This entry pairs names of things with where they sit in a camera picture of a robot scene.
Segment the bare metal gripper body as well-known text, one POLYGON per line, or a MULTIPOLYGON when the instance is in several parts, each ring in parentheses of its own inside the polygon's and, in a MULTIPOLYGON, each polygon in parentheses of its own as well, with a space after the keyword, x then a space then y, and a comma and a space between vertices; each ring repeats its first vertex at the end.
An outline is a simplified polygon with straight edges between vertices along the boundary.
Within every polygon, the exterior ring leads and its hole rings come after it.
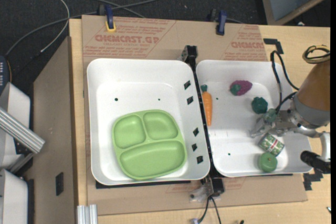
POLYGON ((283 136, 288 132, 299 133, 311 138, 322 136, 322 132, 317 131, 316 125, 309 123, 295 110, 281 110, 270 126, 278 130, 277 136, 283 136))

